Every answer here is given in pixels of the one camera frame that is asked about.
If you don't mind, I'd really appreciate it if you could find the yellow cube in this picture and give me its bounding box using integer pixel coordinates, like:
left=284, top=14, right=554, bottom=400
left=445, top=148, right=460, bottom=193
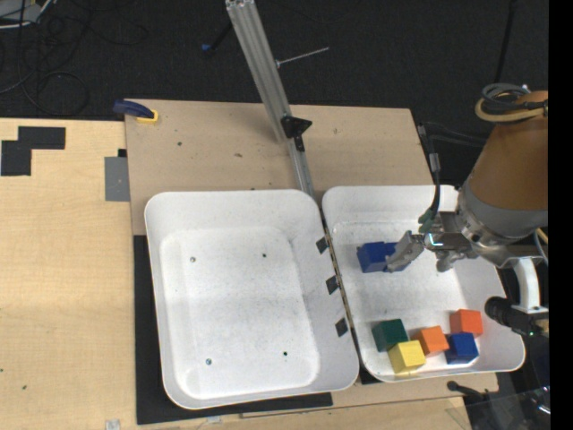
left=387, top=340, right=426, bottom=374

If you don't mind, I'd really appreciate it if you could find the white plastic tray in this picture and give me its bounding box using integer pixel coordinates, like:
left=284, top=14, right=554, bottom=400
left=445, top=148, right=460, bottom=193
left=321, top=185, right=526, bottom=383
left=143, top=188, right=361, bottom=410

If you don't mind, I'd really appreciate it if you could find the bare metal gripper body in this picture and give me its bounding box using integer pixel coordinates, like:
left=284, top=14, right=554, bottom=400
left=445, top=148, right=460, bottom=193
left=423, top=211, right=499, bottom=264

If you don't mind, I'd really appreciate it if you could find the orange cube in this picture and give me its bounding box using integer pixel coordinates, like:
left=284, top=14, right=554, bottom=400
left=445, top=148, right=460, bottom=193
left=449, top=308, right=484, bottom=337
left=411, top=325, right=450, bottom=357

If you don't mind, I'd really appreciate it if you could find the green cube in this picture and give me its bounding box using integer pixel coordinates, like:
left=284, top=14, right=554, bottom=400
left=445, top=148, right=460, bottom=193
left=371, top=318, right=410, bottom=353

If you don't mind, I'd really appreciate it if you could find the blue cube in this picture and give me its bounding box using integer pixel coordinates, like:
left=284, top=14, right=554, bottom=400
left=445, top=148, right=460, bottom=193
left=444, top=331, right=480, bottom=366
left=355, top=241, right=389, bottom=274
left=383, top=241, right=412, bottom=273

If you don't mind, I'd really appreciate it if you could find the black cylinder on white bracket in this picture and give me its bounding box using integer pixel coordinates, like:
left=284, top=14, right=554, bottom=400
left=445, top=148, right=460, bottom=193
left=484, top=257, right=549, bottom=338

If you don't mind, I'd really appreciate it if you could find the pale wood board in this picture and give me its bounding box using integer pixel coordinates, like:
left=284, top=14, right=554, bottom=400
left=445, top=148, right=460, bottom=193
left=124, top=99, right=500, bottom=420

